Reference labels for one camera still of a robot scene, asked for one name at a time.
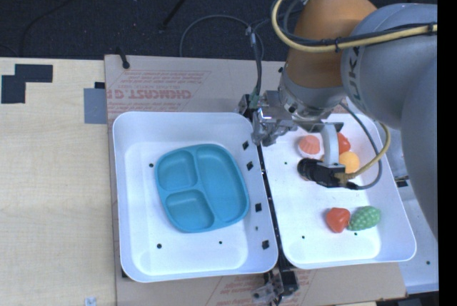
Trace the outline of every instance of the yellow toy fruit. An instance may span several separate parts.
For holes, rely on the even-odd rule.
[[[345,151],[340,154],[338,161],[346,166],[346,173],[353,173],[360,168],[360,159],[353,151]]]

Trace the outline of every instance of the black clip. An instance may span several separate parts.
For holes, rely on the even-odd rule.
[[[127,57],[122,52],[122,50],[121,50],[121,48],[119,46],[116,47],[116,55],[120,55],[121,60],[122,60],[122,67],[124,69],[130,68],[130,63],[127,61]]]
[[[435,26],[435,23],[436,23],[436,22],[430,22],[430,23],[428,24],[428,34],[429,34],[429,35],[432,35],[432,34],[433,34],[433,26]]]
[[[339,39],[339,37],[337,37],[337,38],[335,39],[335,52],[336,52],[336,53],[338,53],[338,52],[341,51],[341,49],[340,49],[339,46],[338,46],[338,39]]]

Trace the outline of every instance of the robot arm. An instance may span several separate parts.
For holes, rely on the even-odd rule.
[[[383,127],[400,130],[411,185],[438,238],[437,5],[304,0],[290,34],[277,19],[284,1],[273,4],[272,24],[291,48],[278,90],[259,97],[252,112],[254,143],[269,146],[302,127],[325,133],[330,148],[335,135],[322,120],[348,96]],[[341,172],[334,163],[323,163],[328,187],[338,185],[331,183]]]

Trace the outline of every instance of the blue divided plate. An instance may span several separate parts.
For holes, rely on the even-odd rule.
[[[154,167],[161,202],[179,230],[201,233],[246,216],[246,184],[233,156],[222,146],[180,148],[161,156]]]

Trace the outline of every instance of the red toy tomato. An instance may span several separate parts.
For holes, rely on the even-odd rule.
[[[349,151],[351,149],[351,143],[349,143],[348,138],[345,137],[345,135],[343,135],[341,132],[338,132],[337,135],[340,154]]]
[[[342,233],[350,219],[351,213],[346,208],[333,207],[326,215],[327,225],[334,233]]]

